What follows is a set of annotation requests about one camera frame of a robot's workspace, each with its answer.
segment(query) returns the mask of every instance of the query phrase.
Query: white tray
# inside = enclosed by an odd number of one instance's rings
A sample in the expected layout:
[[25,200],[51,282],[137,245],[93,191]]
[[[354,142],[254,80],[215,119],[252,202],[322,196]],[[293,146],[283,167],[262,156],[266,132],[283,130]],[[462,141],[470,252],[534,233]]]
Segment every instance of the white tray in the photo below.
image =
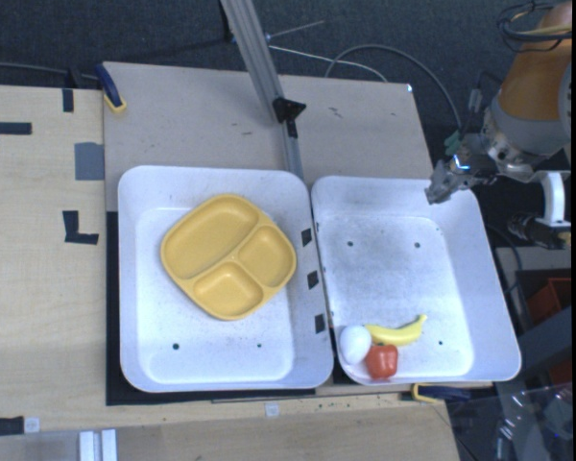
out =
[[[288,284],[251,316],[221,321],[172,282],[164,234],[208,198],[234,193],[260,207],[297,253]],[[305,389],[324,383],[333,355],[305,184],[284,171],[139,166],[118,186],[120,360],[147,392]],[[301,233],[312,240],[303,245]],[[317,272],[320,283],[315,282]]]
[[514,377],[520,352],[471,191],[429,205],[427,180],[326,177],[312,188],[324,285],[337,336],[345,326],[391,328],[426,314],[400,347],[390,380],[339,360],[366,385]]

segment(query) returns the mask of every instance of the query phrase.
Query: wooden table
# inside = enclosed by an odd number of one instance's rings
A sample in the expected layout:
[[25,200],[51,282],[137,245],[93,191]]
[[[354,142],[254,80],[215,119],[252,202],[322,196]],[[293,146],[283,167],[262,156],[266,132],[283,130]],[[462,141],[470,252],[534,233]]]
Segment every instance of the wooden table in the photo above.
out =
[[[136,76],[120,72],[130,65],[111,66],[127,102],[132,98],[128,77],[141,81],[146,73],[176,72],[145,68],[143,76]],[[243,85],[244,101],[256,108],[246,74],[177,72],[197,87],[216,86],[229,75],[233,86]],[[384,176],[428,177],[431,163],[405,85],[282,80],[291,99],[308,104],[309,114],[298,125],[309,184],[326,174],[371,176],[379,169]],[[0,85],[0,122],[32,125],[32,134],[0,133],[0,418],[38,418],[43,432],[115,427],[120,453],[128,453],[125,459],[186,459],[185,453],[192,459],[269,458],[271,453],[274,459],[355,459],[363,449],[368,459],[458,459],[444,404],[402,401],[397,389],[403,388],[374,391],[330,380],[314,397],[106,406],[106,212],[113,203],[106,184],[141,161],[128,148],[116,160],[119,125],[110,122],[123,126],[141,118],[135,98],[129,102],[130,117],[108,119],[100,91],[72,93],[74,109],[65,111],[68,95],[58,88]],[[223,124],[234,127],[243,120],[239,127],[247,127],[237,133],[239,141],[262,135],[259,120],[230,107]],[[192,124],[204,122],[187,117]],[[362,143],[350,134],[359,132],[361,139],[381,143],[363,144],[356,162],[347,162],[354,145]],[[342,136],[352,146],[328,143]],[[82,144],[105,146],[107,181],[77,179],[75,150]],[[384,162],[372,162],[369,156],[375,152]],[[205,162],[200,153],[189,153],[197,165]],[[281,168],[273,164],[278,158],[264,158],[262,167]],[[181,161],[188,163],[187,158]],[[220,154],[205,163],[226,162],[226,154]],[[63,213],[68,210],[79,214],[79,233],[98,234],[96,244],[65,242]],[[277,418],[267,418],[270,402]],[[252,436],[256,442],[247,440]],[[25,451],[22,437],[27,436],[10,439],[12,459]]]

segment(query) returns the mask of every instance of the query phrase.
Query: egg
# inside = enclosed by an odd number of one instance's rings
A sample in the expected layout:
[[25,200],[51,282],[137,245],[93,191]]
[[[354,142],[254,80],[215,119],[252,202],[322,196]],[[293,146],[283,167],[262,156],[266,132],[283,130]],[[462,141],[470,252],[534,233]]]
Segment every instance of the egg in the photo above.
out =
[[372,335],[365,327],[350,325],[339,336],[339,351],[349,365],[358,364],[372,347]]

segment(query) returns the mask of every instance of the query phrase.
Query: metal bracket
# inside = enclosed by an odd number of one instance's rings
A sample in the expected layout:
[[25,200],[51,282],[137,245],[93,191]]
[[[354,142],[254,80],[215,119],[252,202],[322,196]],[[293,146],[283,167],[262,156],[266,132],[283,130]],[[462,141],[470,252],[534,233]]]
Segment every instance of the metal bracket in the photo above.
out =
[[284,123],[288,127],[288,136],[299,138],[297,134],[297,123],[295,120],[306,108],[305,104],[290,101],[283,97],[278,97],[273,101],[273,109],[279,123]]

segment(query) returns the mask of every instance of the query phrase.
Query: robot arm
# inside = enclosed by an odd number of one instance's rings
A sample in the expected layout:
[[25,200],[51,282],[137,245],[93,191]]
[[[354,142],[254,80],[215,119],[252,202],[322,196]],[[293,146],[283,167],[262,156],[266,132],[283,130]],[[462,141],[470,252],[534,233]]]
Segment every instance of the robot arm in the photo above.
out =
[[443,203],[459,189],[491,184],[498,176],[518,182],[539,182],[546,198],[542,217],[517,215],[509,230],[548,249],[570,244],[564,221],[563,179],[568,171],[536,171],[571,141],[571,21],[572,4],[528,4],[512,8],[547,10],[531,32],[509,31],[513,19],[502,15],[502,34],[525,41],[491,105],[480,133],[464,134],[452,158],[438,161],[425,190],[430,204]]

